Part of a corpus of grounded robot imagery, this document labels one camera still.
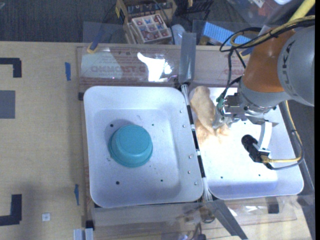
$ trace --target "blue lid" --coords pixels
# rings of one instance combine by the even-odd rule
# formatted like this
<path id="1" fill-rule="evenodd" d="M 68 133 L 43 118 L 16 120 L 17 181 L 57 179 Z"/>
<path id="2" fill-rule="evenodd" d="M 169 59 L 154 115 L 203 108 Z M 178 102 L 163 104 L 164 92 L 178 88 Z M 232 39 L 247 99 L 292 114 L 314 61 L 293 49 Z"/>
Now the blue lid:
<path id="1" fill-rule="evenodd" d="M 120 165 L 134 168 L 149 161 L 153 144 L 149 133 L 141 126 L 130 124 L 119 128 L 108 144 L 111 157 Z"/>

